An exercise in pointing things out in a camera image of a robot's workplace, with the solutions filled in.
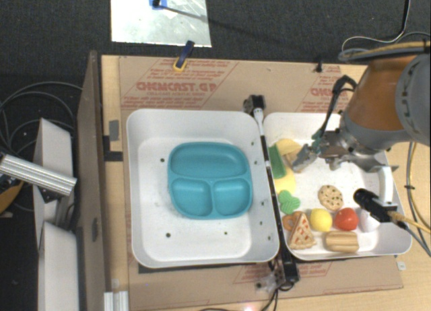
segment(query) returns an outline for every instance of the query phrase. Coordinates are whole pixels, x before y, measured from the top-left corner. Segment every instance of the black carpet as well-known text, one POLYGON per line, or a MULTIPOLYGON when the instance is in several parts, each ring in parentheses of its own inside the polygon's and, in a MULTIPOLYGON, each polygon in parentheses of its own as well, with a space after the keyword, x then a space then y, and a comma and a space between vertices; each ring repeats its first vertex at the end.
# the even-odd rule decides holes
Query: black carpet
MULTIPOLYGON (((193 57, 336 63, 343 41, 355 35, 394 37, 404 0, 206 0, 212 48, 193 57)), ((179 47, 110 41, 110 0, 0 0, 0 101, 25 85, 57 80, 81 85, 90 50, 100 54, 173 57, 179 47)), ((430 31, 430 0, 411 0, 407 31, 430 31)), ((360 46, 372 44, 358 42, 360 46)), ((49 86, 76 112, 79 92, 49 86)), ((9 130, 44 116, 69 121, 46 99, 23 97, 7 109, 9 130)), ((17 149, 37 127, 16 135, 17 149)), ((23 150, 32 159, 32 147, 23 150)), ((18 204, 32 206, 29 191, 18 204)), ((37 253, 32 214, 9 208, 0 219, 0 311, 35 310, 37 253)))

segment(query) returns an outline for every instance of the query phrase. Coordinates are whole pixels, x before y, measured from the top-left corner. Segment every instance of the teal divided plate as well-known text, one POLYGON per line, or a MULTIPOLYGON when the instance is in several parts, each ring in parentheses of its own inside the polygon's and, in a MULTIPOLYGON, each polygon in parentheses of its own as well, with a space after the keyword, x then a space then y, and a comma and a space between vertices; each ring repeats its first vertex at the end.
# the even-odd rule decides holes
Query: teal divided plate
POLYGON ((253 198, 246 156, 225 143, 176 146, 169 155, 168 184, 176 210, 193 219, 238 217, 253 198))

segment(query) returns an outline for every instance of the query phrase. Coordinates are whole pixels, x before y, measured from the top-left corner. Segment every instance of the metal plate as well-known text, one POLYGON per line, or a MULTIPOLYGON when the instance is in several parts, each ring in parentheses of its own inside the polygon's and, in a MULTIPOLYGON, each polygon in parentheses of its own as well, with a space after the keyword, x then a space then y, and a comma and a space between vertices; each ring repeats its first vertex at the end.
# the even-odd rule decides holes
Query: metal plate
POLYGON ((211 47, 205 0, 111 0, 111 38, 114 42, 211 47))

